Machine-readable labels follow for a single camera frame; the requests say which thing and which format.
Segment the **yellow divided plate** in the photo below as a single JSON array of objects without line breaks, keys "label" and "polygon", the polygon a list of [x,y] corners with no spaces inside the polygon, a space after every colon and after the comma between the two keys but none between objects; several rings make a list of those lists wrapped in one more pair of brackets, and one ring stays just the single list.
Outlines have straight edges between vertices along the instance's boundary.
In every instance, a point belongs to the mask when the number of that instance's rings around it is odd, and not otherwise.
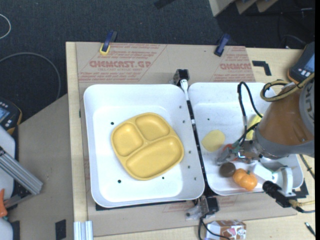
[{"label": "yellow divided plate", "polygon": [[153,179],[180,163],[184,147],[168,122],[156,113],[136,115],[111,133],[113,150],[135,179]]}]

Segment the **wooden table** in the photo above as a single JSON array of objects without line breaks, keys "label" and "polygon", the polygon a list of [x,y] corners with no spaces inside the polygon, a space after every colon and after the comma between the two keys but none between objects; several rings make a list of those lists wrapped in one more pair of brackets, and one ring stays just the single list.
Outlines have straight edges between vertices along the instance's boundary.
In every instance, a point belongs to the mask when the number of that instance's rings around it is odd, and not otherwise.
[{"label": "wooden table", "polygon": [[[254,76],[257,82],[270,82],[276,79],[286,79],[286,70],[301,55],[301,50],[295,49],[266,49],[266,48],[247,48],[247,54],[250,61],[265,61],[268,63],[271,76],[266,76],[264,69],[253,67]],[[68,81],[68,105],[69,105],[69,123],[70,123],[70,146],[71,146],[71,163],[72,163],[72,185],[73,185],[73,212],[75,222],[85,222],[88,220],[84,160],[82,146],[82,129],[81,119],[79,118],[80,97],[78,88],[77,72],[77,52],[76,43],[66,43],[66,62],[67,62],[67,81]],[[315,160],[306,158],[312,168]],[[309,190],[309,196],[302,202],[315,199],[315,181],[305,170],[301,162],[305,182]],[[310,205],[306,210],[313,210],[314,206]],[[313,239],[314,236],[308,231],[304,222],[308,222],[314,229],[316,226],[315,213],[299,213],[294,216],[276,217],[259,220],[247,220],[247,237],[248,240],[301,240]],[[175,229],[164,229],[147,232],[138,232],[131,234],[118,234],[95,237],[99,240],[196,240],[197,227],[180,227]]]}]

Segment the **blue clamp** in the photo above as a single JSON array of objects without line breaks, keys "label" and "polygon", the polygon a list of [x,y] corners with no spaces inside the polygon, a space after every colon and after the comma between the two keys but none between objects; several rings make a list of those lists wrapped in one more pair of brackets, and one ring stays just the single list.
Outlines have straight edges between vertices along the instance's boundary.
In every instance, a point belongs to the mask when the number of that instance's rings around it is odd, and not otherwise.
[{"label": "blue clamp", "polygon": [[110,50],[110,43],[113,43],[117,38],[118,32],[110,30],[106,35],[104,43],[100,47],[100,54],[107,55]]},{"label": "blue clamp", "polygon": [[220,38],[217,47],[215,48],[214,54],[221,57],[222,53],[224,52],[225,46],[227,42],[230,39],[229,34],[223,34],[223,36]]}]

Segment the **black floor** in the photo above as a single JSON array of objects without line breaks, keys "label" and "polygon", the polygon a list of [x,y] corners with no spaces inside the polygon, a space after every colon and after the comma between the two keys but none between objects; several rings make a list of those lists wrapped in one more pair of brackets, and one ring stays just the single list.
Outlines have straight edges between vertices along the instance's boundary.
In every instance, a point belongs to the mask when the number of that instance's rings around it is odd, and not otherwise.
[{"label": "black floor", "polygon": [[[68,41],[103,42],[109,30],[120,43],[228,45],[301,49],[315,40],[315,0],[279,0],[258,13],[253,5],[239,15],[234,3],[213,17],[208,0],[0,0],[10,33],[0,39],[0,97],[21,108],[26,120],[67,93]],[[0,37],[9,29],[0,17]],[[16,53],[36,53],[45,58]]]}]

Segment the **small box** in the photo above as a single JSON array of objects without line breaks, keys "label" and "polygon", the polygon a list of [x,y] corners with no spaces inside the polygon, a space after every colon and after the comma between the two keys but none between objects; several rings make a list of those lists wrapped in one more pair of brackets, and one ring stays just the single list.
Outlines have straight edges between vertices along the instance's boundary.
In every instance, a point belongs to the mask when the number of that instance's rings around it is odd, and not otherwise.
[{"label": "small box", "polygon": [[[247,226],[240,220],[216,220],[207,225],[208,229],[219,236],[230,240],[246,239]],[[207,231],[207,240],[224,240],[225,238],[211,234]]]}]

